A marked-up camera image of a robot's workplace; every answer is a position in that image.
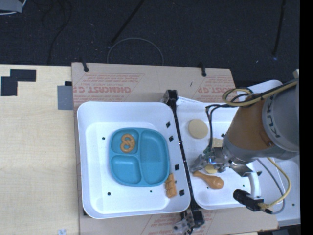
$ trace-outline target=wooden spoon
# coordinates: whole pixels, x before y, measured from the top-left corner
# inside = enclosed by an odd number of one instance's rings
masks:
[[[193,173],[195,177],[202,178],[210,186],[211,189],[222,189],[224,186],[224,181],[220,177],[205,175],[199,171]]]

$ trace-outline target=yellow cable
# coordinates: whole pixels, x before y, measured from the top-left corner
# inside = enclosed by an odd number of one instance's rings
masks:
[[[276,205],[278,204],[280,201],[282,201],[284,198],[287,197],[287,195],[289,194],[290,192],[290,189],[291,189],[291,181],[289,179],[289,177],[286,175],[286,173],[271,159],[271,158],[268,158],[268,160],[286,177],[287,181],[288,181],[288,188],[286,190],[286,192],[279,198],[277,199],[276,201],[274,201],[273,203],[271,204],[266,204],[266,203],[259,203],[258,205],[261,207],[261,209],[265,210],[267,208],[270,208],[272,207],[273,205]]]
[[[223,96],[222,96],[222,99],[223,99],[223,101],[226,104],[228,104],[230,106],[248,106],[248,105],[254,104],[254,103],[258,102],[258,101],[261,101],[262,99],[270,97],[270,96],[272,96],[272,95],[274,95],[276,93],[279,93],[279,92],[282,92],[282,91],[284,91],[284,90],[286,90],[288,88],[291,88],[291,87],[295,86],[297,83],[298,83],[298,80],[290,82],[290,83],[287,83],[287,84],[285,84],[285,85],[283,85],[281,87],[278,87],[276,90],[269,90],[269,91],[265,92],[264,94],[262,94],[262,96],[261,95],[256,95],[255,98],[251,98],[251,99],[249,99],[247,101],[244,101],[244,102],[231,102],[231,101],[228,101],[227,97],[232,92],[245,92],[245,93],[251,94],[251,91],[249,91],[247,89],[239,89],[239,88],[237,89],[237,88],[235,88],[235,89],[231,89],[231,90],[228,90],[227,92],[225,92],[223,94]]]

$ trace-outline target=beige circle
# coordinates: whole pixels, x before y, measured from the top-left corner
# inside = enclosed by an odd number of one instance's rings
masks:
[[[188,131],[195,139],[203,139],[209,132],[207,125],[200,119],[191,120],[188,124]]]

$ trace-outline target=white tray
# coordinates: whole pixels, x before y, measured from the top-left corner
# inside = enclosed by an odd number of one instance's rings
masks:
[[[86,102],[79,107],[77,119],[83,207],[89,216],[101,219],[182,212],[188,208],[189,187],[169,106],[158,102]],[[109,164],[110,137],[115,130],[125,127],[149,128],[165,137],[177,196],[168,198],[165,184],[132,187],[121,185],[113,178]]]
[[[203,154],[203,151],[209,144],[210,131],[203,139],[195,139],[188,132],[188,124],[193,119],[200,119],[209,127],[205,107],[213,103],[182,103],[177,107],[177,116],[181,139],[183,140],[184,152],[188,166],[191,166],[194,160]],[[221,135],[228,130],[232,119],[235,116],[237,108],[219,108],[212,115],[213,137],[222,139]],[[247,192],[251,191],[248,177],[240,177],[234,170],[227,168],[222,173],[215,173],[215,176],[221,177],[224,181],[222,189],[211,189],[207,183],[190,173],[192,190],[195,201],[204,209],[224,209],[233,207],[242,207],[238,201],[233,198],[233,192],[241,189]]]

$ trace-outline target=blue dish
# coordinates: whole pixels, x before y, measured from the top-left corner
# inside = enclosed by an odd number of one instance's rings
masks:
[[[133,148],[122,140],[125,134],[133,137]],[[109,160],[114,179],[128,186],[158,186],[164,183],[170,171],[164,136],[147,128],[123,128],[115,131],[110,139]]]

